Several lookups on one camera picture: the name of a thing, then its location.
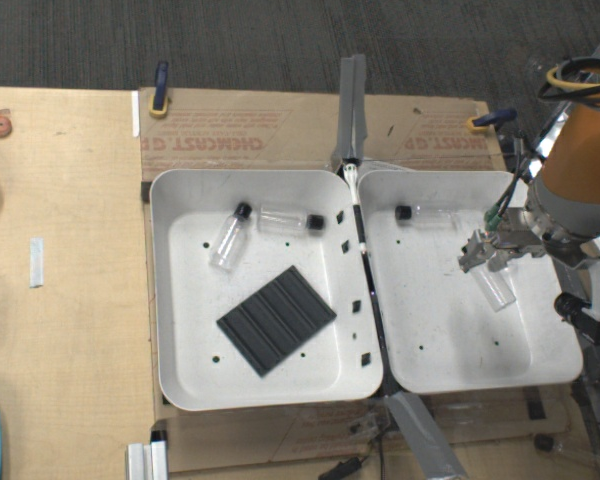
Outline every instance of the white strip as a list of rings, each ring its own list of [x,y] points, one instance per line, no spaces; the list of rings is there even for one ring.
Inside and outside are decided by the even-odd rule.
[[[44,240],[36,237],[29,243],[29,288],[44,284]]]
[[[140,93],[138,91],[131,91],[131,119],[133,136],[140,137]]]

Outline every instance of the black connector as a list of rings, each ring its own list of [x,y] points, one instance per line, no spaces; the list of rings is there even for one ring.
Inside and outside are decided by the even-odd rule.
[[[356,471],[359,471],[360,468],[362,468],[362,460],[358,457],[354,457],[353,459],[339,462],[333,469],[330,469],[326,473],[322,473],[318,477],[318,480],[341,480],[342,478],[346,478]]]

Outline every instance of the yellow cable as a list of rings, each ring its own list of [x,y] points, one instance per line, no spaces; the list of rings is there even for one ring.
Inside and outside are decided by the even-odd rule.
[[[556,71],[558,71],[558,66],[555,68],[551,68],[547,71],[547,82],[549,82],[554,87],[559,87],[560,89],[566,90],[578,90],[578,89],[589,89],[591,87],[599,87],[600,84],[587,84],[580,82],[566,82],[565,80],[559,80],[556,78]]]

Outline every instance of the black bottle cap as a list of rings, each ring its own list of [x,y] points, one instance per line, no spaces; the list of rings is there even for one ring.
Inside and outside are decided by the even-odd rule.
[[[536,450],[543,452],[553,451],[555,444],[555,439],[547,434],[536,434],[533,438],[533,445],[536,447]]]
[[[233,212],[236,217],[242,217],[243,219],[248,219],[249,215],[251,215],[251,206],[247,203],[240,203],[236,208],[236,211]]]
[[[411,218],[411,206],[396,206],[396,220],[409,220]]]
[[[307,217],[307,228],[314,230],[324,229],[324,217],[322,215],[309,215]]]

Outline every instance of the blue clamp handle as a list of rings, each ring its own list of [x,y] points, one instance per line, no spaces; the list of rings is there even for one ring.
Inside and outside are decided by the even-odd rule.
[[[167,71],[168,62],[159,62],[156,68],[156,93],[153,97],[153,110],[161,111],[164,109],[164,103],[167,97]]]
[[[471,122],[476,128],[489,125],[500,126],[508,121],[513,121],[517,117],[518,112],[515,108],[503,108],[500,110],[495,110],[494,112],[477,119],[473,119]]]

